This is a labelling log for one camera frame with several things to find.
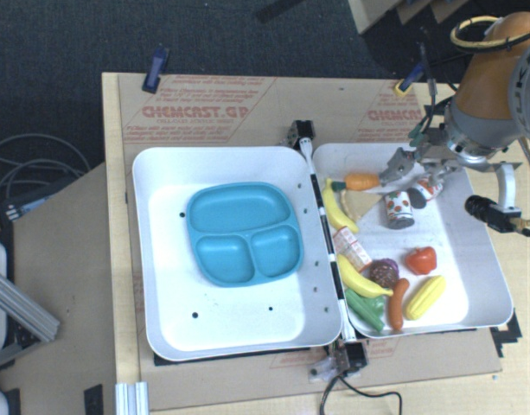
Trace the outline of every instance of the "red tomato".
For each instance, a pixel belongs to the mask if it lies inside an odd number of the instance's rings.
[[[405,264],[416,275],[427,275],[437,267],[436,250],[431,247],[417,247],[405,257]]]

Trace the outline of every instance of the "toy banana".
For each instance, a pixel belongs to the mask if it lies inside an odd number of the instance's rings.
[[[393,295],[393,290],[384,289],[374,281],[369,280],[359,273],[351,262],[343,255],[337,255],[337,266],[342,276],[342,282],[352,291],[358,293],[361,297],[375,298],[380,295]]]
[[[405,306],[405,318],[418,320],[445,291],[447,282],[441,275],[429,277]]]
[[[322,200],[324,201],[324,208],[326,209],[326,216],[330,225],[335,227],[336,230],[347,226],[352,233],[359,232],[355,222],[347,217],[338,206],[330,178],[326,179],[326,188],[322,190]]]

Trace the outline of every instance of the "green pepper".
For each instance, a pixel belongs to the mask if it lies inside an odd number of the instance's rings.
[[[386,304],[385,296],[379,295],[374,298],[362,297],[362,299],[365,300],[365,302],[367,302],[367,304],[372,308],[372,310],[378,317],[381,317],[384,315],[384,306]]]
[[[345,298],[348,302],[349,308],[357,314],[364,322],[370,324],[373,328],[381,332],[384,328],[384,322],[376,315],[376,310],[373,309],[370,303],[364,297],[361,297],[355,291],[347,289],[345,291]]]

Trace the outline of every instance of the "blue plate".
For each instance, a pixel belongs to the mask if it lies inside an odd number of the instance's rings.
[[[201,272],[225,286],[287,277],[303,260],[303,242],[285,194],[264,182],[231,183],[188,202],[188,234]]]

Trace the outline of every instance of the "dark carpet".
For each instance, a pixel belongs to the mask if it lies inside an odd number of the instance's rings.
[[[50,134],[101,163],[101,73],[147,72],[158,44],[170,49],[168,73],[385,79],[410,72],[422,41],[432,61],[447,60],[437,81],[459,81],[468,58],[450,30],[516,10],[530,0],[471,0],[441,24],[429,9],[405,26],[390,11],[360,35],[347,0],[0,0],[0,140]],[[78,161],[42,139],[0,155]],[[0,180],[9,169],[0,162]]]

